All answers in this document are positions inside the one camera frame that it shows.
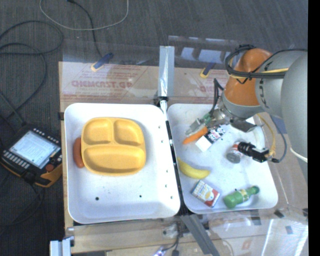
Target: carrot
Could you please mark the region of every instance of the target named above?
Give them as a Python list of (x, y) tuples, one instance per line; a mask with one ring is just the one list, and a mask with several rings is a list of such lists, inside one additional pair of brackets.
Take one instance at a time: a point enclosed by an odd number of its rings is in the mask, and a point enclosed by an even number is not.
[(188, 143), (190, 143), (190, 142), (193, 142), (193, 141), (195, 141), (196, 139), (199, 139), (200, 137), (202, 137), (203, 135), (205, 135), (207, 132), (208, 132), (208, 128), (205, 126), (205, 127), (203, 127), (203, 129), (201, 129), (201, 130), (198, 131), (197, 133), (192, 134), (192, 135), (189, 136), (189, 137), (186, 137), (186, 138), (184, 139), (184, 141), (182, 142), (182, 144), (188, 144)]

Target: banana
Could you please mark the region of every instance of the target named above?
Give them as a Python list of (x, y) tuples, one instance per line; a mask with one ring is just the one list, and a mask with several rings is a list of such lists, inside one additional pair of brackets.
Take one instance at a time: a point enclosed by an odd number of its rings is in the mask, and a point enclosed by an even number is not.
[(186, 162), (182, 161), (180, 159), (180, 157), (178, 157), (177, 160), (178, 160), (179, 170), (184, 175), (187, 175), (188, 177), (201, 180), (210, 174), (209, 170), (193, 168), (192, 166), (190, 166)]

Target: yellow plate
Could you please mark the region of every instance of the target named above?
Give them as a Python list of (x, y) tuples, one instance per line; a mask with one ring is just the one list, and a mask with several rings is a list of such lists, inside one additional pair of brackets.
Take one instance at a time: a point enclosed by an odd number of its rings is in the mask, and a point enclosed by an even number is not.
[(135, 174), (146, 163), (146, 145), (140, 126), (125, 118), (97, 117), (82, 129), (81, 155), (93, 173)]

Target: yellow cable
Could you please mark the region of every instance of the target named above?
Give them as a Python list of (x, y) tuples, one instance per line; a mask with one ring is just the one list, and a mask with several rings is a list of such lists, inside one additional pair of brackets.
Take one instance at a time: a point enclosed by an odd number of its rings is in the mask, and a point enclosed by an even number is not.
[(276, 155), (276, 137), (275, 137), (275, 133), (272, 130), (271, 126), (268, 124), (268, 122), (260, 114), (257, 114), (257, 116), (266, 124), (266, 126), (269, 128), (269, 130), (270, 130), (270, 132), (272, 134), (272, 145), (270, 147), (268, 156), (274, 157)]

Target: sausage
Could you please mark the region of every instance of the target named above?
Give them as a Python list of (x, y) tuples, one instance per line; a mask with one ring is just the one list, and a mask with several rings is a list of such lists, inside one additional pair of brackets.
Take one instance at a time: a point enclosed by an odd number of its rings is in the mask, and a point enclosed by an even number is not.
[(81, 137), (76, 138), (73, 143), (73, 160), (77, 167), (82, 168), (85, 166), (81, 155)]

